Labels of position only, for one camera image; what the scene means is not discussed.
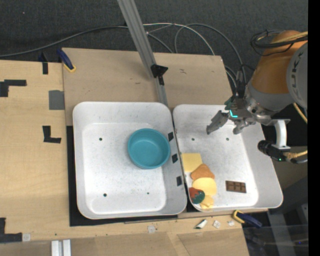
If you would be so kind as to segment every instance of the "black mat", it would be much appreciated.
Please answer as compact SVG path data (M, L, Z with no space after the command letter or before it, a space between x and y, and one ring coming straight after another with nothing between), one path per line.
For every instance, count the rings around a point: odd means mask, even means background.
M108 219L89 219L83 216L77 206L77 189L76 189L76 165L75 165L75 147L74 147L74 128L66 127L67 137L67 160L68 160L68 185L69 185L69 222L70 227L74 226L94 226L110 223L136 222L136 221L155 221L176 219L178 215L150 216L150 217L128 217L128 218L108 218ZM188 212L197 212L188 200Z

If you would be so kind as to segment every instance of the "teal bowl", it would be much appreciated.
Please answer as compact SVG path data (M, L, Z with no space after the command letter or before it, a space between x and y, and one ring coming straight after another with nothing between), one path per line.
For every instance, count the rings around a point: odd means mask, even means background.
M128 141L128 153L132 162L142 169L155 169L168 161L170 145L157 130L144 128L135 131Z

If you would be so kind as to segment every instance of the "black tape marking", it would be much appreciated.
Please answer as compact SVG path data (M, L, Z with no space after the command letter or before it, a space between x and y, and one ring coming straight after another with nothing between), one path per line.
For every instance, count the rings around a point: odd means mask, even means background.
M172 163L175 163L176 161L178 161L178 155L177 154L174 154L172 156Z
M22 233L5 234L5 225L6 225L6 218L0 218L0 244L11 243L11 242L21 242Z
M174 132L172 131L172 132L168 133L168 139L169 139L169 141L172 141L173 138L174 138Z
M180 185L182 185L182 177L178 176L176 177L176 186L179 187Z
M8 97L9 86L5 82L0 82L0 97Z
M43 75L49 74L48 62L42 62L42 74Z
M51 137L51 126L45 125L42 126L44 139L43 142L48 143L61 143L61 138L52 138Z
M8 97L9 86L27 86L27 80L8 80L0 82L0 97Z
M27 80L8 80L4 79L8 86L27 86Z

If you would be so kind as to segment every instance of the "metal bracket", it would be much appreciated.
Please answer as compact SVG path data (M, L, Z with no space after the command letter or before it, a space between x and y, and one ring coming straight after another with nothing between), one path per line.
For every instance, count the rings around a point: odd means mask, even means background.
M160 65L157 65L157 64L153 64L151 66L151 71L152 71L153 77L154 78L158 77L159 83L162 86L165 85L165 81L164 81L163 75L167 70L168 70L168 68L166 66L160 66Z

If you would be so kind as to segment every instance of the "clamp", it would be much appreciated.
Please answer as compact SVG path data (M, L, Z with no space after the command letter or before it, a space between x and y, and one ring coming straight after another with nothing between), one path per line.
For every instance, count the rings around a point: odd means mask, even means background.
M248 214L244 214L242 211L239 210L235 210L233 212L232 218L234 218L237 222L241 224L248 223L258 229L262 227L262 223L258 221L256 218Z

